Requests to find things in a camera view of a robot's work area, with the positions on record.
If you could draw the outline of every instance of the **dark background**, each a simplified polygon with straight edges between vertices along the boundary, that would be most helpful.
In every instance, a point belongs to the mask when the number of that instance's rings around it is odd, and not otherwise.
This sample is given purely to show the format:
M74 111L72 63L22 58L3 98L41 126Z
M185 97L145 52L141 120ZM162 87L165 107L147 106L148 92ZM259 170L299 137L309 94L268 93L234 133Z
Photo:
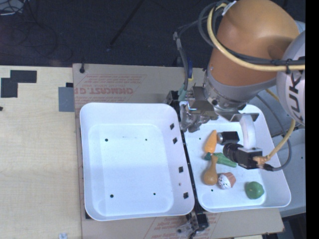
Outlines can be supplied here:
M179 53L173 32L197 20L204 7L216 1L27 0L15 14L0 16L0 64L174 66ZM306 0L271 1L306 22ZM181 41L193 67L206 67L211 47L197 27L186 31Z

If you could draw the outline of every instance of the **empty white tray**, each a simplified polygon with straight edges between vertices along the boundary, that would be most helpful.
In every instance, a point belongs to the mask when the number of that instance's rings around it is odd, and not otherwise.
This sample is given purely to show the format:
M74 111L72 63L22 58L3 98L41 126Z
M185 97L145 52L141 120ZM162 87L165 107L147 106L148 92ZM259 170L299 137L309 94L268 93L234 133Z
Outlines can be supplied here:
M175 110L89 103L80 111L84 198L98 221L185 215L194 195Z
M266 124L265 117L260 109L253 105L247 105L241 113L259 113L254 122L256 131L256 144L263 151L263 156L269 154L274 144ZM207 138L213 130L217 132L237 131L243 145L243 133L239 122L229 122L222 117L218 120L210 120L200 126L200 130L185 133L185 141L189 159L195 180L196 192L200 205L209 212L226 212L256 208L274 208L287 206L291 200L291 193L282 170L277 172L262 169L247 170L241 166L236 168L223 164L216 164L217 173L232 172L236 177L236 183L230 189L223 190L217 184L208 186L203 182L203 174L210 166L210 161L204 160L204 146ZM218 144L215 152L223 152L223 145ZM279 167L277 154L267 162L274 167ZM265 194L256 200L246 196L245 184L257 181L263 185Z

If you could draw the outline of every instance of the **green toy vegetable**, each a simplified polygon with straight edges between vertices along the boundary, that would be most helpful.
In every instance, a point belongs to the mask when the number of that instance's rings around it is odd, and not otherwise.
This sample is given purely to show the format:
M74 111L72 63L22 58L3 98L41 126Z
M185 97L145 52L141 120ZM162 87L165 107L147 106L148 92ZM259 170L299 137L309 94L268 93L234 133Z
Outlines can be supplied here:
M263 185L257 181L252 181L246 184L245 192L250 199L257 199L265 193L265 190Z

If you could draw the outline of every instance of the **light wood surface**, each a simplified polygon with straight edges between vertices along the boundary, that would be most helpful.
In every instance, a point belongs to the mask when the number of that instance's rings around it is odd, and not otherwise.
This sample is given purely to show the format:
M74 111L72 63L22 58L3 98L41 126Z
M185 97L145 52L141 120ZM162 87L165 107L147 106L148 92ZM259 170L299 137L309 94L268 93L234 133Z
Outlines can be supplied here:
M1 66L0 78L10 70L37 70L37 82L0 98L0 238L79 239L75 119L58 109L72 69Z

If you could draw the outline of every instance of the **white tray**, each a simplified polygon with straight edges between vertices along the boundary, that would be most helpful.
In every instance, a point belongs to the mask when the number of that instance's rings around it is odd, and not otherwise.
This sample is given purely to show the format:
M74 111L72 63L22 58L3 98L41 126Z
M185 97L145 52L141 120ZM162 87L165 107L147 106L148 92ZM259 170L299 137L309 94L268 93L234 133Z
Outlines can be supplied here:
M185 215L194 207L175 110L89 103L80 111L84 198L98 221Z
M267 127L265 117L260 109L247 105L241 113L259 113L254 122L256 130L256 144L263 150L263 155L269 154L274 144ZM196 192L200 205L209 212L226 212L256 208L274 208L287 206L291 200L291 193L282 170L277 172L262 169L247 170L241 166L232 168L223 164L216 164L217 173L232 172L236 177L233 188L223 190L218 185L207 186L203 183L202 176L210 166L210 161L204 160L204 145L213 130L217 132L237 131L243 145L243 133L239 122L228 122L222 117L211 120L200 126L200 130L185 133L185 141L195 180ZM222 145L218 144L215 152L223 152ZM274 167L279 167L277 154L267 162ZM244 186L247 182L257 181L264 187L265 194L259 199L251 200L246 196Z

